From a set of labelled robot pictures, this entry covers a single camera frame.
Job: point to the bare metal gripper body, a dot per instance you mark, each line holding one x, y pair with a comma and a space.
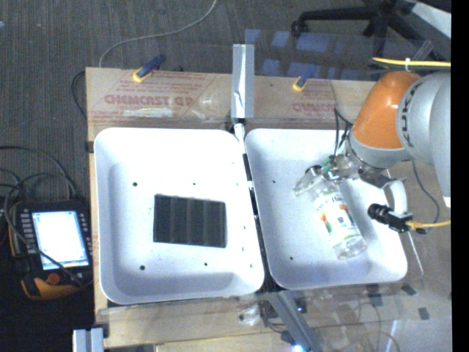
344, 169

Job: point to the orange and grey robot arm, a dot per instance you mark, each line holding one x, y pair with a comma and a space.
421, 116

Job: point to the white plastic tray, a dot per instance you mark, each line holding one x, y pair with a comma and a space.
176, 160
286, 215

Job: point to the clear plastic bottle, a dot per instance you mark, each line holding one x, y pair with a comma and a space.
339, 220

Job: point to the brown cardboard board red print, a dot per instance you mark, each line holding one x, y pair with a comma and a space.
154, 101

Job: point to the black ribbed rectangular pad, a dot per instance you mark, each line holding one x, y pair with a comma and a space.
190, 221

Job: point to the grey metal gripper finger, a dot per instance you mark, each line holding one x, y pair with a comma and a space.
314, 171
302, 186

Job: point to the black cylinder on white bracket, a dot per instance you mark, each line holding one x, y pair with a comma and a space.
388, 215

